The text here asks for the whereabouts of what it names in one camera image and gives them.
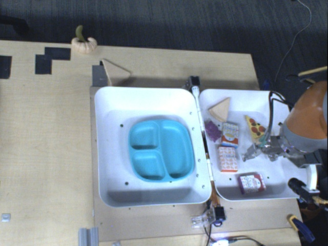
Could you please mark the white pumpkin with green stem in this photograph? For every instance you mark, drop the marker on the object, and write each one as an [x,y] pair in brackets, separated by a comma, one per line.
[84,44]

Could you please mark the orange white and blue carton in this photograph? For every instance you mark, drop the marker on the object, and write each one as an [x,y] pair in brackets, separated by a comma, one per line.
[230,134]

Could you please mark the white plastic tray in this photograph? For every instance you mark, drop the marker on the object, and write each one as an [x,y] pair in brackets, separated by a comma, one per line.
[271,175]
[115,150]

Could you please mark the black cylinder on white bracket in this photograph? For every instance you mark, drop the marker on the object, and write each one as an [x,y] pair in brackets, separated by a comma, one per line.
[302,187]

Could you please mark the purple grapes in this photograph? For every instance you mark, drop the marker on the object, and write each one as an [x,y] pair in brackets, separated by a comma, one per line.
[212,131]

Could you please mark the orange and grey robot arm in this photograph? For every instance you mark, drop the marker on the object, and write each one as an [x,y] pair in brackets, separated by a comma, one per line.
[305,117]

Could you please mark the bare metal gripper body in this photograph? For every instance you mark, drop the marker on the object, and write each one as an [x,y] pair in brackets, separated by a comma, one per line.
[277,145]

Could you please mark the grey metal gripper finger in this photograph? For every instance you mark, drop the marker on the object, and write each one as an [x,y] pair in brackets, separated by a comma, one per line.
[273,157]
[250,153]

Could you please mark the white packet with orange print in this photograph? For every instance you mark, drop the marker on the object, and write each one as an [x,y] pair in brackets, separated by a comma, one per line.
[228,159]

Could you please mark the small white square block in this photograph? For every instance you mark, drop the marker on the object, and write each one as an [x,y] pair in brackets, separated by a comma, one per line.
[5,217]

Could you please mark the blue divided plate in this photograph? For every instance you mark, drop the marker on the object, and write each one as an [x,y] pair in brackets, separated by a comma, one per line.
[161,150]

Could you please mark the tan bread slice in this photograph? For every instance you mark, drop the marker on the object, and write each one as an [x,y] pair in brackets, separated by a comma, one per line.
[221,109]

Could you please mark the pale wooden triangle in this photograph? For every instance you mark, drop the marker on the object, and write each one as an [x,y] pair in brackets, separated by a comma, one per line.
[116,72]

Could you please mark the purple carton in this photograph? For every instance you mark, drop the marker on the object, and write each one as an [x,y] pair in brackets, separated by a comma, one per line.
[251,183]

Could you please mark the yellow pizza slice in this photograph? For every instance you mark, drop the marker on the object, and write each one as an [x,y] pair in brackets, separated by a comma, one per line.
[254,127]

